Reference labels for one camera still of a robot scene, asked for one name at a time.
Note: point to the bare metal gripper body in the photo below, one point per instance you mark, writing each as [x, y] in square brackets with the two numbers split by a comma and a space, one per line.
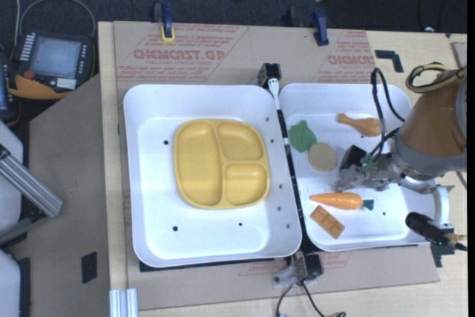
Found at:
[389, 170]

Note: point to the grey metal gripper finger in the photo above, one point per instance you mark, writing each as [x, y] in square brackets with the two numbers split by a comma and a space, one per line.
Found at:
[375, 185]
[347, 180]

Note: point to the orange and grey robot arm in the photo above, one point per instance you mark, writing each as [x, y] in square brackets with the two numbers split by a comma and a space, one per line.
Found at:
[434, 130]

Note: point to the orange carrot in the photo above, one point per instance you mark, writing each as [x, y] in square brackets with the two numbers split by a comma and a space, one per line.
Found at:
[339, 200]

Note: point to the tan round biscuit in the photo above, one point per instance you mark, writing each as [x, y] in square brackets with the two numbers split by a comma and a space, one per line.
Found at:
[323, 157]

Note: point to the white plastic tray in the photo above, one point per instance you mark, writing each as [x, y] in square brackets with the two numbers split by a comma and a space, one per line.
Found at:
[156, 196]
[371, 226]

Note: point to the orange rectangular waffle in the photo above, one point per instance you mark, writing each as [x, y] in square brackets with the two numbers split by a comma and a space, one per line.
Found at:
[327, 222]

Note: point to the orange chicken drumstick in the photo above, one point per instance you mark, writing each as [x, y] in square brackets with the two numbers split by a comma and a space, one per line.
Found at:
[365, 125]

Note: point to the green lettuce leaf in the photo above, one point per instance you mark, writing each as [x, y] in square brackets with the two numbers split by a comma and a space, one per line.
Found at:
[301, 136]

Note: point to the thin black and white rod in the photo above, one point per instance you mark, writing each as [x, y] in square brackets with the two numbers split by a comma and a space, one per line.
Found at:
[285, 137]

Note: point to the yellow divided plate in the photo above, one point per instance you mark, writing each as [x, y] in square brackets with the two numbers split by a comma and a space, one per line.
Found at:
[200, 163]

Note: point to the brown cardboard board red print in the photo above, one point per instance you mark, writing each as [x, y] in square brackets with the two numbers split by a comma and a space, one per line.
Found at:
[222, 48]

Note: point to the black cylinder on white bracket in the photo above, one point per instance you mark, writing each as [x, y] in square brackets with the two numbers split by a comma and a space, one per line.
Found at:
[426, 226]

